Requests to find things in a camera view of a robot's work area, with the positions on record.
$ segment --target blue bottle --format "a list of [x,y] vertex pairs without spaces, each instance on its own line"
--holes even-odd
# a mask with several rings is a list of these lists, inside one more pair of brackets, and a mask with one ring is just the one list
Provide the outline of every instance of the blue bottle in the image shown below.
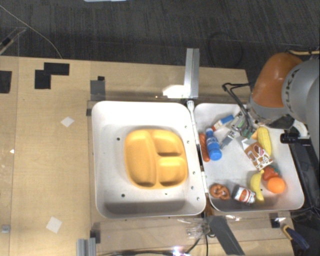
[[219,160],[222,157],[222,153],[220,151],[218,140],[214,136],[214,131],[211,128],[205,130],[205,142],[209,158],[213,161]]

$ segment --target white sticker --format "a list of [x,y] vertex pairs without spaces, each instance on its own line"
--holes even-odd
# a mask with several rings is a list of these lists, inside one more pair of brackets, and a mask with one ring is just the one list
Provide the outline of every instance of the white sticker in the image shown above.
[[51,217],[48,224],[46,225],[46,228],[54,233],[58,233],[60,227],[61,227],[62,221],[58,220],[55,217]]
[[63,124],[65,127],[69,127],[74,121],[75,120],[73,120],[71,117],[67,116],[61,121],[61,124]]

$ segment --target wooden table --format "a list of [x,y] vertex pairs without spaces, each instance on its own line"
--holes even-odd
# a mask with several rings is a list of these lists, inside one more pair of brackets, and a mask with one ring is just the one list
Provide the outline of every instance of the wooden table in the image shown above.
[[[44,62],[68,63],[70,73],[52,75],[51,89],[35,89],[35,70],[43,70]],[[162,88],[183,84],[185,68],[0,56],[0,70],[12,71],[10,93],[0,94],[0,225],[11,225],[10,233],[0,233],[0,255],[76,255],[77,239],[88,239],[91,229],[86,116],[90,80],[105,77],[108,92],[160,96]],[[200,68],[200,95],[230,101],[221,89],[226,82],[247,82],[245,71]],[[245,102],[249,90],[240,89],[238,95]],[[66,117],[74,120],[69,127],[61,124]],[[290,214],[282,214],[293,226]],[[51,217],[62,222],[57,233],[46,228]],[[246,255],[294,255],[281,230],[271,228],[268,215],[262,214],[261,221],[259,215],[243,217],[247,221],[234,222],[231,229]],[[120,227],[114,230],[118,243],[125,237]],[[203,243],[192,255],[205,255]],[[225,255],[216,238],[209,243],[211,253]]]

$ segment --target orange fruit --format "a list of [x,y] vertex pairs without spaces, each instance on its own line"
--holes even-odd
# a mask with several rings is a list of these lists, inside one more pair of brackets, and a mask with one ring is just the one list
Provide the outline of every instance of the orange fruit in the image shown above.
[[273,177],[269,179],[266,186],[269,191],[276,194],[282,193],[286,188],[284,180],[279,177]]

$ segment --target yellow divided plate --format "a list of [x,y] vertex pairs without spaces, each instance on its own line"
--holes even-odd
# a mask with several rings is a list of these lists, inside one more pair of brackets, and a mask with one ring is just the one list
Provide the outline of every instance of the yellow divided plate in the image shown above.
[[124,164],[129,180],[141,189],[175,187],[188,176],[184,145],[168,130],[130,132],[124,141]]

